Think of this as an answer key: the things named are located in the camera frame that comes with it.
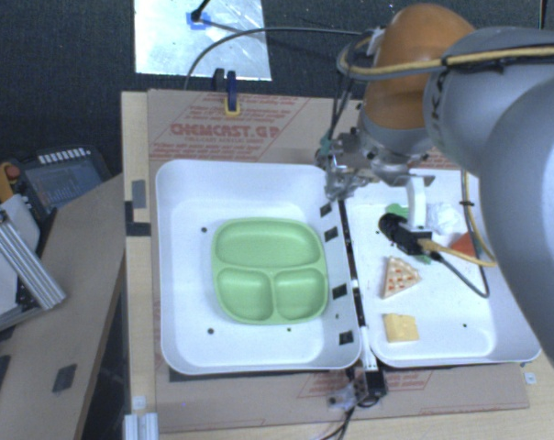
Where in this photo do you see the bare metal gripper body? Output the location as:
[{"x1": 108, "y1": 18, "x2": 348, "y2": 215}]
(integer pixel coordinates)
[{"x1": 325, "y1": 133, "x2": 437, "y2": 188}]

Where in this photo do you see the white crumpled lump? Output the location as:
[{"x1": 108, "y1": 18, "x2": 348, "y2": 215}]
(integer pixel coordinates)
[{"x1": 425, "y1": 201, "x2": 461, "y2": 237}]

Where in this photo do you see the thin black and white rod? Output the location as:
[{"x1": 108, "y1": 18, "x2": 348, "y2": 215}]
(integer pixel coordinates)
[{"x1": 337, "y1": 198, "x2": 375, "y2": 371}]

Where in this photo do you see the toy pizza slice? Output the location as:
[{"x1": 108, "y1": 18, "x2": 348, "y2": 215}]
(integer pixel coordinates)
[{"x1": 380, "y1": 255, "x2": 421, "y2": 300}]

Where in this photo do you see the green divided plate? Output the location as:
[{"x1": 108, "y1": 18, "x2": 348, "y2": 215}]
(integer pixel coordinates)
[{"x1": 211, "y1": 216, "x2": 329, "y2": 325}]

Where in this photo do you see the red wedge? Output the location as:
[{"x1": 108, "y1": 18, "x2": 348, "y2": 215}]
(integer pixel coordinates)
[{"x1": 449, "y1": 232, "x2": 482, "y2": 259}]

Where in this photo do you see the yellow cheese wedge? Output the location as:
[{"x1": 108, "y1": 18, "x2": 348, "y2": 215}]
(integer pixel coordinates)
[{"x1": 381, "y1": 312, "x2": 420, "y2": 344}]

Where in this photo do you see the white plastic tray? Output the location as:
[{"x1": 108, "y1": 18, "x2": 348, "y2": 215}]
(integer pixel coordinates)
[
  {"x1": 343, "y1": 167, "x2": 543, "y2": 369},
  {"x1": 155, "y1": 159, "x2": 363, "y2": 376}
]

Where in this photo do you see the brown cardboard board red print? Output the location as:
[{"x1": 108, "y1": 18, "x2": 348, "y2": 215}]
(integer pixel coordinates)
[{"x1": 146, "y1": 88, "x2": 531, "y2": 434}]

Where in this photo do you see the black cylinder on white bracket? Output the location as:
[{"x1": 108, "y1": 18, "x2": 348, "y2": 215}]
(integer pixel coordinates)
[{"x1": 378, "y1": 174, "x2": 437, "y2": 257}]

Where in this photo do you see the black block with thin wires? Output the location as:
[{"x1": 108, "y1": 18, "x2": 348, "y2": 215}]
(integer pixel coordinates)
[{"x1": 349, "y1": 368, "x2": 389, "y2": 408}]

